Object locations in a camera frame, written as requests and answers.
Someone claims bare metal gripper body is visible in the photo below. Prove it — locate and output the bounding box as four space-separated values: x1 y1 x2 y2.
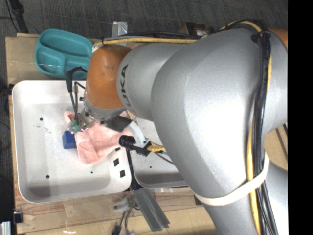
78 108 132 133

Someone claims pink cloth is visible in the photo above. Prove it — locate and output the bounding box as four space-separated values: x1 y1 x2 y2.
64 110 134 165

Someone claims blue cube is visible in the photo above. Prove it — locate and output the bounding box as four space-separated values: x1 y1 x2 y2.
62 130 77 150

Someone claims white plastic tray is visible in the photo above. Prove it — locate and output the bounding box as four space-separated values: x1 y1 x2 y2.
127 116 189 189
11 80 133 204

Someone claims thin black and white rod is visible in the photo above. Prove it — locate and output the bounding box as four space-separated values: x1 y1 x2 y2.
125 147 138 192

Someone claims teal divided plate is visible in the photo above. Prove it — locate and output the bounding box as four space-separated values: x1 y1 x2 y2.
35 28 94 81

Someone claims black cylinder on white bracket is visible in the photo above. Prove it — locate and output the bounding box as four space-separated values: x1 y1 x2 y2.
118 120 152 157

